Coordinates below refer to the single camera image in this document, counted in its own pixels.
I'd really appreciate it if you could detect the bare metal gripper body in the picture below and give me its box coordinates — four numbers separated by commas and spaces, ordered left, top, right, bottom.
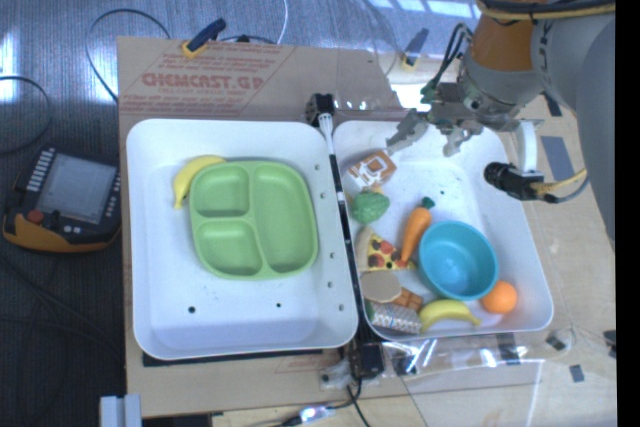
425, 81, 511, 134

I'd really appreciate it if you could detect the white and brown biscuit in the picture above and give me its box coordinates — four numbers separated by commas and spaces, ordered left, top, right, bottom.
345, 149, 399, 190

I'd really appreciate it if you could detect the green broccoli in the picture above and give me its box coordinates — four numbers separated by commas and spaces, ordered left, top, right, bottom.
350, 189, 391, 225

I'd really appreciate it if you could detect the thin black and white rod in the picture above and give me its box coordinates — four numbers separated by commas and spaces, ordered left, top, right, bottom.
317, 112, 370, 346

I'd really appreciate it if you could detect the orange carrot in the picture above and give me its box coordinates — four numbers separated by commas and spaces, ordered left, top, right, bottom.
399, 196, 437, 264

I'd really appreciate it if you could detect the blue bowl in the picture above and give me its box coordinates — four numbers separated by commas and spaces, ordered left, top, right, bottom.
417, 220, 500, 302

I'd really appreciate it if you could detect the pizza slice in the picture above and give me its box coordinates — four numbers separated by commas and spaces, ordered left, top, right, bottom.
354, 225, 417, 273

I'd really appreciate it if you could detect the white plastic tray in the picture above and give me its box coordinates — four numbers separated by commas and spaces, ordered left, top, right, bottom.
125, 117, 360, 361
331, 118, 555, 342

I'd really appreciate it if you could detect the beige round bread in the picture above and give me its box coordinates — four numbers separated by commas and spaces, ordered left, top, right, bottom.
359, 269, 403, 304

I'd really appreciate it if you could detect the orange ball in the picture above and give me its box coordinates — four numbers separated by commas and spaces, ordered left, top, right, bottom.
480, 279, 519, 315

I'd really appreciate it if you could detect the brown waffle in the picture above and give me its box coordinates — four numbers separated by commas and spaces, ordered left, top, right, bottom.
390, 286, 425, 313

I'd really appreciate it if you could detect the green divided plate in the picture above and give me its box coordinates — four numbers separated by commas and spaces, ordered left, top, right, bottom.
188, 159, 320, 281

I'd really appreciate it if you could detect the yellow banana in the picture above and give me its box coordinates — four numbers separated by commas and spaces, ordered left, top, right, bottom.
172, 154, 229, 211
417, 298, 483, 333

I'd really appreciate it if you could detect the brown cardboard board red print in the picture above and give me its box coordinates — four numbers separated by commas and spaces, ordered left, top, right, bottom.
115, 35, 571, 420

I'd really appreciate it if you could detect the black cylinder on white bracket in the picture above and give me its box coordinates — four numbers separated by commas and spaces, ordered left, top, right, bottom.
483, 119, 546, 202

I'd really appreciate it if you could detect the black block with thin wires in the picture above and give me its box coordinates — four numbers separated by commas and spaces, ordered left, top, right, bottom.
348, 342, 386, 379
304, 92, 336, 126

